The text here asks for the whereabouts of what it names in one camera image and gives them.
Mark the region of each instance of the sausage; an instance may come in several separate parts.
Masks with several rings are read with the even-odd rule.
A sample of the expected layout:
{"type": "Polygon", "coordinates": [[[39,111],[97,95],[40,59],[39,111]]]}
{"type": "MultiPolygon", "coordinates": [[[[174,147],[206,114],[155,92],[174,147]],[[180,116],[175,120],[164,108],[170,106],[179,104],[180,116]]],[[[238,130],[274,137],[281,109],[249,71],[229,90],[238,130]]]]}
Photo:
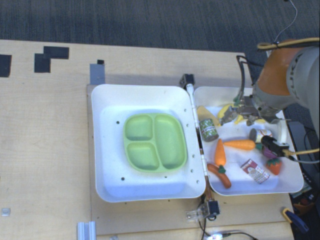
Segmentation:
{"type": "Polygon", "coordinates": [[[230,182],[228,176],[225,173],[219,173],[218,166],[216,166],[212,163],[207,163],[207,167],[208,167],[209,172],[212,172],[213,174],[217,175],[217,177],[220,179],[220,181],[222,182],[222,184],[224,185],[224,187],[226,189],[231,188],[231,182],[230,182]]]}

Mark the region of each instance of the black tape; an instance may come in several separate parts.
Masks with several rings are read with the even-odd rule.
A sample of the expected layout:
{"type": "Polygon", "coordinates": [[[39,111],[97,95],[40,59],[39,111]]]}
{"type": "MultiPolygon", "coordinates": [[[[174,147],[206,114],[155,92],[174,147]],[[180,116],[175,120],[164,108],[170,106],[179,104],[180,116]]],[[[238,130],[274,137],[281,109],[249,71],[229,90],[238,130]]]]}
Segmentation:
{"type": "Polygon", "coordinates": [[[51,60],[45,58],[42,53],[34,54],[34,72],[35,73],[50,73],[51,60]]]}
{"type": "Polygon", "coordinates": [[[8,78],[11,70],[11,55],[0,54],[0,78],[8,78]]]}
{"type": "Polygon", "coordinates": [[[69,59],[69,47],[45,46],[43,53],[45,59],[69,59]]]}

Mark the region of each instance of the red strawberry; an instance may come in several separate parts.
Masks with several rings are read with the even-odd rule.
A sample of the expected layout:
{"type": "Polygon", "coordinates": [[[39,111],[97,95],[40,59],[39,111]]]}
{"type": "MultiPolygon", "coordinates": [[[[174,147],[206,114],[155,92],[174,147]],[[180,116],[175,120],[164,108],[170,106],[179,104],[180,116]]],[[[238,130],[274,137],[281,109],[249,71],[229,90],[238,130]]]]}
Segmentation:
{"type": "Polygon", "coordinates": [[[274,174],[278,175],[280,173],[282,162],[279,158],[273,158],[266,162],[266,167],[274,174]]]}

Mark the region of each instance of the dark floor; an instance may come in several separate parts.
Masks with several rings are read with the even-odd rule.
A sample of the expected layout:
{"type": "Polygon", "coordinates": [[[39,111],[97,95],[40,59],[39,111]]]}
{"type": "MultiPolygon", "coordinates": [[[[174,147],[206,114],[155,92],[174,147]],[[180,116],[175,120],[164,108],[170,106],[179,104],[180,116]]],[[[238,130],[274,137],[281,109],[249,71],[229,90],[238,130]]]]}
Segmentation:
{"type": "MultiPolygon", "coordinates": [[[[279,41],[318,37],[320,0],[292,1],[298,15],[279,41]]],[[[283,0],[0,0],[0,39],[244,52],[264,64],[257,44],[273,42],[294,16],[283,0]]],[[[250,67],[253,81],[260,72],[250,67]]],[[[307,109],[295,104],[284,112],[314,128],[307,109]]],[[[308,138],[319,146],[314,134],[308,138]]],[[[306,237],[296,239],[315,239],[306,237]]]]}

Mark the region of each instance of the green can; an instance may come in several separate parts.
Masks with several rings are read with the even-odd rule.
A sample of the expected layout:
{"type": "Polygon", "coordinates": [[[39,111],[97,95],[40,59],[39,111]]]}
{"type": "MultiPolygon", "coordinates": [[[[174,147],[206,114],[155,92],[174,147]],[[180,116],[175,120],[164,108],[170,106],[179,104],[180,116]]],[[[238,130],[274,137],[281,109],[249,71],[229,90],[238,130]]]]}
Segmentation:
{"type": "Polygon", "coordinates": [[[202,138],[205,142],[212,142],[219,138],[219,134],[217,133],[217,129],[212,119],[202,120],[199,125],[202,138]]]}

